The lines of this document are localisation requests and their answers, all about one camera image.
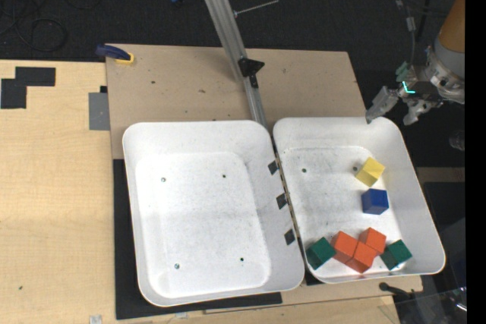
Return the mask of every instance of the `yellow cube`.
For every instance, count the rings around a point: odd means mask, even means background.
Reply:
[[[381,165],[376,159],[368,157],[363,166],[356,173],[356,178],[363,184],[372,187],[378,181],[385,167]]]

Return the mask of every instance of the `black bracket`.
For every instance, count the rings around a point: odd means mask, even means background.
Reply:
[[[251,60],[249,58],[240,58],[238,60],[240,72],[243,77],[250,77],[250,83],[253,88],[258,88],[257,72],[264,67],[265,63]]]

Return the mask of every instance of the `block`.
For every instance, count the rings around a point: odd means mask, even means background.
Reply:
[[[375,249],[369,247],[363,242],[358,241],[355,253],[345,264],[357,272],[364,273],[373,265],[376,254],[377,252]]]
[[[385,251],[385,246],[387,245],[387,236],[370,227],[360,233],[358,241],[375,250],[375,256],[377,256],[381,255]]]
[[[381,177],[384,170],[385,167],[376,159],[368,157],[355,176],[363,184],[372,187],[373,184],[378,181],[378,178]]]
[[[307,261],[314,270],[330,260],[335,254],[336,250],[334,250],[333,246],[331,246],[325,237],[319,239],[305,251]]]
[[[336,251],[333,258],[346,264],[346,262],[348,262],[354,255],[357,245],[358,239],[345,232],[339,231],[331,239],[331,246],[333,246]]]
[[[364,213],[381,215],[389,208],[388,193],[381,189],[368,189],[361,195],[361,205]]]
[[[385,265],[389,270],[397,267],[400,263],[404,263],[406,260],[412,258],[408,247],[403,243],[401,239],[389,244],[385,251],[380,255]]]

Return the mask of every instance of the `white tray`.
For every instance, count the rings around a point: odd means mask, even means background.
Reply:
[[[152,304],[284,291],[304,262],[267,130],[254,121],[138,123],[123,136],[137,275]]]
[[[392,271],[378,256],[363,274],[331,258],[315,270],[308,265],[315,278],[338,283],[434,274],[443,268],[439,235],[402,134],[392,121],[284,118],[276,123],[273,136],[305,249],[321,237],[330,241],[338,231],[358,237],[372,227],[387,236],[387,244],[402,239],[413,255]],[[362,212],[361,194],[369,187],[355,177],[355,170],[369,156],[385,165],[372,186],[388,194],[390,208],[381,215]]]

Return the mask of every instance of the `teal light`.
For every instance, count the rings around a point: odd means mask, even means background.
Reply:
[[[405,90],[405,92],[407,92],[407,93],[415,93],[414,90],[409,90],[409,88],[407,88],[407,84],[405,84],[405,81],[402,81],[402,85],[403,85],[403,89]]]

